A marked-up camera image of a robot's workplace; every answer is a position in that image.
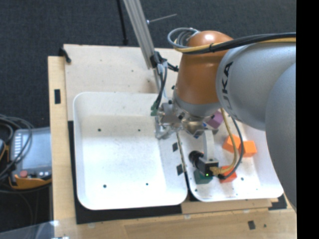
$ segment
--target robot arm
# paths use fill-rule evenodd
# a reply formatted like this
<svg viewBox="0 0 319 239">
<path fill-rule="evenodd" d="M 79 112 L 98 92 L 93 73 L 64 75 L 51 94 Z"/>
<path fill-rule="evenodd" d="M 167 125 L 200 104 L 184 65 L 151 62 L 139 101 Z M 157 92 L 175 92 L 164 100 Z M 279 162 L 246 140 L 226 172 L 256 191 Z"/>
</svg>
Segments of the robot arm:
<svg viewBox="0 0 319 239">
<path fill-rule="evenodd" d="M 181 129 L 198 136 L 203 122 L 225 109 L 232 118 L 266 132 L 278 178 L 297 208 L 296 34 L 233 40 L 217 31 L 182 28 L 168 40 L 183 56 L 172 104 L 162 104 L 158 112 L 164 132 L 158 137 Z"/>
</svg>

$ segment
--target wooden table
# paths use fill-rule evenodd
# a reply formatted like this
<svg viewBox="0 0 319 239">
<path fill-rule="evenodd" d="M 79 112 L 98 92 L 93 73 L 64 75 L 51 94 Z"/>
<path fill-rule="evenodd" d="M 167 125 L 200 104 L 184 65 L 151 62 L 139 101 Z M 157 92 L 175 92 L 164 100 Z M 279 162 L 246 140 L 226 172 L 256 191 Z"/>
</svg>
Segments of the wooden table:
<svg viewBox="0 0 319 239">
<path fill-rule="evenodd" d="M 76 224 L 69 149 L 65 59 L 48 57 L 50 128 L 52 136 L 53 217 L 55 236 L 72 238 L 297 238 L 297 214 L 269 211 L 278 199 L 182 203 L 182 214 L 131 220 Z"/>
</svg>

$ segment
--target orange block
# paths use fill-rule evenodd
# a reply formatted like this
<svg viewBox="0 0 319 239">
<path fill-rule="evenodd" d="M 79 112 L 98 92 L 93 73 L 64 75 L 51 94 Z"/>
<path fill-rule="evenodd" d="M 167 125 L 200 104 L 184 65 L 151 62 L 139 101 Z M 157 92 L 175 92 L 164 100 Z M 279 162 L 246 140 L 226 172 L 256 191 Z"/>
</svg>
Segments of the orange block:
<svg viewBox="0 0 319 239">
<path fill-rule="evenodd" d="M 240 146 L 240 138 L 236 135 L 233 135 L 233 138 L 235 140 L 235 144 L 236 144 L 236 148 L 238 149 L 238 147 Z M 230 136 L 228 136 L 223 144 L 223 148 L 225 150 L 228 150 L 231 153 L 234 153 L 234 146 L 233 143 L 231 142 Z"/>
<path fill-rule="evenodd" d="M 257 148 L 254 141 L 244 141 L 244 155 L 243 157 L 252 157 L 257 153 Z"/>
<path fill-rule="evenodd" d="M 222 166 L 222 169 L 225 169 L 225 168 L 227 168 L 227 167 L 229 167 L 229 166 L 228 166 L 228 165 Z M 229 170 L 229 171 L 226 172 L 226 173 L 223 173 L 223 175 L 226 176 L 226 175 L 228 175 L 231 171 L 232 171 L 232 169 Z M 231 176 L 229 176 L 229 177 L 228 177 L 227 179 L 225 179 L 225 180 L 219 179 L 219 182 L 220 182 L 220 183 L 232 182 L 232 181 L 235 180 L 236 178 L 237 178 L 237 174 L 236 174 L 236 172 L 234 172 Z"/>
</svg>

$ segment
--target black carpet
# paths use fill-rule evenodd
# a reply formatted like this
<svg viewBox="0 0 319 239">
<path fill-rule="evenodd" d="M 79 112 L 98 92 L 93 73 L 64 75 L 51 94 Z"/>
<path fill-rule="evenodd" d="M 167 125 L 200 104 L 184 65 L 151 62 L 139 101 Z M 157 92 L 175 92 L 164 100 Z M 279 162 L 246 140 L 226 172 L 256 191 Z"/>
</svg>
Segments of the black carpet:
<svg viewBox="0 0 319 239">
<path fill-rule="evenodd" d="M 129 46 L 137 46 L 124 8 Z M 170 48 L 177 27 L 218 30 L 233 38 L 296 31 L 297 0 L 141 0 L 155 47 Z M 63 44 L 122 45 L 116 0 L 0 0 L 0 114 L 49 125 L 47 57 Z M 50 220 L 45 189 L 25 195 L 36 223 Z M 20 195 L 0 193 L 0 232 L 28 226 Z"/>
</svg>

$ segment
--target purple block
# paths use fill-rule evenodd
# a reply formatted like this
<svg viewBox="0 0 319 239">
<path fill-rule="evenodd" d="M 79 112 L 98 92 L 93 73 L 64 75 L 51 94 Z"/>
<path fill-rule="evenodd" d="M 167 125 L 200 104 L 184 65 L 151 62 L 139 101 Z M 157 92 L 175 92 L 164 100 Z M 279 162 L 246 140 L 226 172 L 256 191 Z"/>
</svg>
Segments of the purple block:
<svg viewBox="0 0 319 239">
<path fill-rule="evenodd" d="M 222 124 L 223 120 L 224 120 L 223 115 L 221 114 L 220 111 L 217 111 L 214 113 L 213 118 L 207 122 L 207 124 L 209 124 L 213 128 L 218 128 L 220 124 Z"/>
</svg>

